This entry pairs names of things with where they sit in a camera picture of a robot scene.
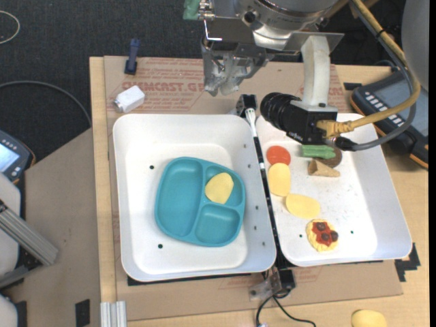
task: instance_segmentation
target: yellow object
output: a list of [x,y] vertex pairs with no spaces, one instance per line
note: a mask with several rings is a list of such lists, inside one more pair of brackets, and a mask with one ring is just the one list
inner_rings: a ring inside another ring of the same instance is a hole
[[234,182],[228,173],[219,173],[207,182],[204,188],[206,197],[218,204],[225,204],[232,194]]
[[268,170],[270,192],[277,196],[286,196],[291,189],[291,171],[285,163],[275,163]]
[[307,234],[307,239],[309,240],[310,244],[312,245],[312,247],[314,249],[316,249],[318,252],[324,252],[324,251],[332,251],[333,249],[336,248],[336,246],[338,245],[338,240],[330,243],[330,246],[325,245],[324,243],[319,243],[316,241],[316,233],[312,231],[313,228],[313,224],[314,223],[322,223],[325,222],[327,223],[328,227],[330,228],[330,230],[335,231],[335,228],[333,227],[332,224],[330,224],[328,221],[326,221],[325,219],[314,219],[313,221],[310,221],[307,226],[306,226],[306,234]]
[[286,208],[294,216],[312,219],[321,211],[320,203],[309,196],[290,193],[286,196]]
[[388,324],[378,311],[357,310],[352,315],[352,327],[388,327]]

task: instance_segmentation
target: tomato slice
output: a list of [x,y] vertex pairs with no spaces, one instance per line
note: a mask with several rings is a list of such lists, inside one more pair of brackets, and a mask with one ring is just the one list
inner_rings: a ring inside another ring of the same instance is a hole
[[273,145],[266,152],[266,158],[271,165],[281,162],[282,164],[289,165],[291,163],[291,155],[289,151],[279,145]]

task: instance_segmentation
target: camera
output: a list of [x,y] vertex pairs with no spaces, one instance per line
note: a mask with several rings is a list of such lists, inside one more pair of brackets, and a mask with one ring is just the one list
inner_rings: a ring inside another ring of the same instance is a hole
[[273,92],[264,97],[260,113],[272,126],[286,132],[301,144],[325,144],[324,131],[316,127],[319,120],[336,120],[337,110],[320,103],[309,106],[294,95]]

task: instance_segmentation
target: small white box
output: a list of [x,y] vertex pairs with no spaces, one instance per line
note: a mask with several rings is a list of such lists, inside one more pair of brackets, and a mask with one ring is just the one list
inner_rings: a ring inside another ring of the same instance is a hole
[[114,99],[115,110],[117,112],[131,112],[133,109],[144,103],[145,94],[138,86],[132,86],[121,92]]

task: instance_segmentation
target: toy pizza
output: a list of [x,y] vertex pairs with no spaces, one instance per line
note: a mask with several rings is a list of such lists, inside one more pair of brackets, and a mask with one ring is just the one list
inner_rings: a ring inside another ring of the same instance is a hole
[[324,219],[314,219],[306,226],[307,238],[318,252],[331,251],[338,245],[338,233]]

